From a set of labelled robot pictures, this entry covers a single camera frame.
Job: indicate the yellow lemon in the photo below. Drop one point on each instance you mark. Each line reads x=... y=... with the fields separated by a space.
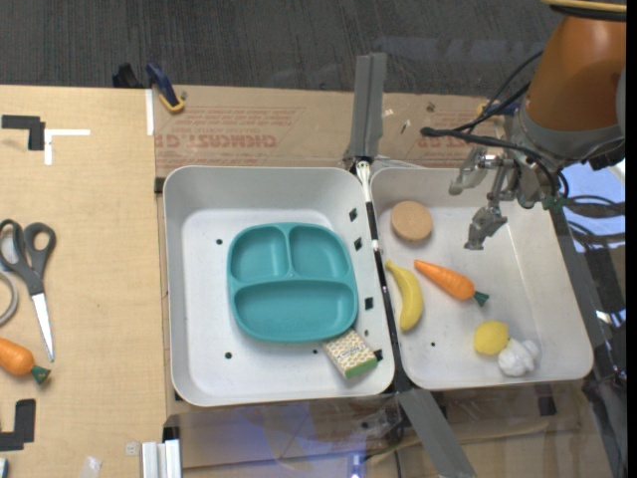
x=490 y=338

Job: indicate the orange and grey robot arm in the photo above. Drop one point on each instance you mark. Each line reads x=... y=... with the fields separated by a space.
x=577 y=72

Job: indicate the round tan biscuit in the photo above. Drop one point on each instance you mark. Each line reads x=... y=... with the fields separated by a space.
x=411 y=220

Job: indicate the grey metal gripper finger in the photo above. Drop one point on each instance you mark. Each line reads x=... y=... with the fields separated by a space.
x=468 y=174
x=485 y=224

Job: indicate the teal divided plate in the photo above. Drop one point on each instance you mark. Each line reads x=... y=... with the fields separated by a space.
x=293 y=307

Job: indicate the white garlic bulb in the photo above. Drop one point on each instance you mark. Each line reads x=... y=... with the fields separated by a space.
x=517 y=359

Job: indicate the brown cardboard board red print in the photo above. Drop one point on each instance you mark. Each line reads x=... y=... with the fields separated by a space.
x=278 y=132

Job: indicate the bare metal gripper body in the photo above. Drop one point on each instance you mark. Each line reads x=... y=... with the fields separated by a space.
x=535 y=177

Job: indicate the white and green packet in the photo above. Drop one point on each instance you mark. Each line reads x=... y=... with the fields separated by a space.
x=351 y=354

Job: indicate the orange carrot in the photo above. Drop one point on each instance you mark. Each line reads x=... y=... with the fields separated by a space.
x=15 y=356
x=445 y=279

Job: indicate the yellow banana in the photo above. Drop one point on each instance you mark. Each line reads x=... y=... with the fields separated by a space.
x=410 y=297

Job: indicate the white plastic tray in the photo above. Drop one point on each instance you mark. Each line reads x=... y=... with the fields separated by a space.
x=527 y=287
x=204 y=292

